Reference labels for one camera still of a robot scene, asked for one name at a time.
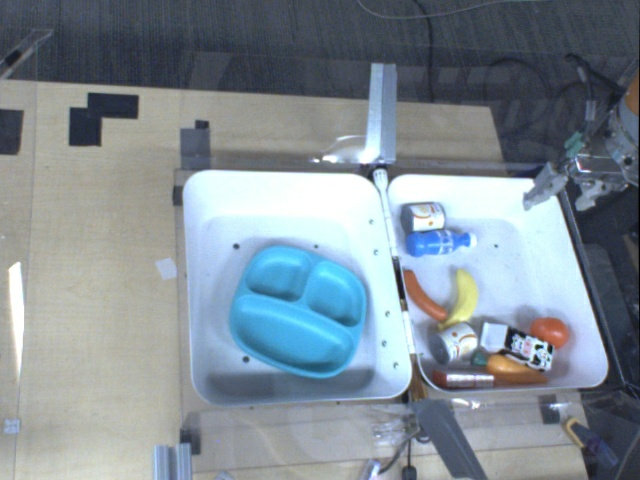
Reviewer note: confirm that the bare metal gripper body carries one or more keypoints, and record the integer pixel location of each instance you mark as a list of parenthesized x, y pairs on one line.
[(607, 165)]

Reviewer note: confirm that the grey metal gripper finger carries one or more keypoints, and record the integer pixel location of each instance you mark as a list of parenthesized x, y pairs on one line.
[(588, 194), (545, 185)]

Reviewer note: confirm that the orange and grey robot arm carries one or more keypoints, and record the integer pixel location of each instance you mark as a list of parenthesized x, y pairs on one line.
[(632, 118)]

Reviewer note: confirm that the white plastic tray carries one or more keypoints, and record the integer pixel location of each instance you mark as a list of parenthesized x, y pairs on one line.
[(280, 203), (520, 268)]

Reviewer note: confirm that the white can with orange print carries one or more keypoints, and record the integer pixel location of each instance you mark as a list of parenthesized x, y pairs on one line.
[(456, 342), (425, 217)]

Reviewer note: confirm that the blue bottle with white cap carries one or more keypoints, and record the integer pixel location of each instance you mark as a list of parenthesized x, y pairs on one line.
[(432, 243)]

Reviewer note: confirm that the yellow banana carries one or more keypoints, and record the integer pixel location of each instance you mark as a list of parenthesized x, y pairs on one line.
[(465, 298)]

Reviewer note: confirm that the orange tomato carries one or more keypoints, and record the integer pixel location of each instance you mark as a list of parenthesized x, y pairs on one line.
[(550, 331)]

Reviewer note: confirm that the white cube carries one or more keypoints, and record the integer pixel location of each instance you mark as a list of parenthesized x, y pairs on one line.
[(494, 337)]

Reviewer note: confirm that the black and white cow carton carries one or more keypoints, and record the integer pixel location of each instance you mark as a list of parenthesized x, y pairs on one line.
[(530, 350)]

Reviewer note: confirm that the red sausage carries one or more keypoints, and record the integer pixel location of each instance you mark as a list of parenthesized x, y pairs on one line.
[(422, 298)]

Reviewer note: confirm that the orange carrot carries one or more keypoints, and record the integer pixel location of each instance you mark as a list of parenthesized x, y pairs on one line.
[(510, 368)]

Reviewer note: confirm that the blue divided plate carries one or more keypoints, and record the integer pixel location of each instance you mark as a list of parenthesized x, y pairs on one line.
[(295, 328)]

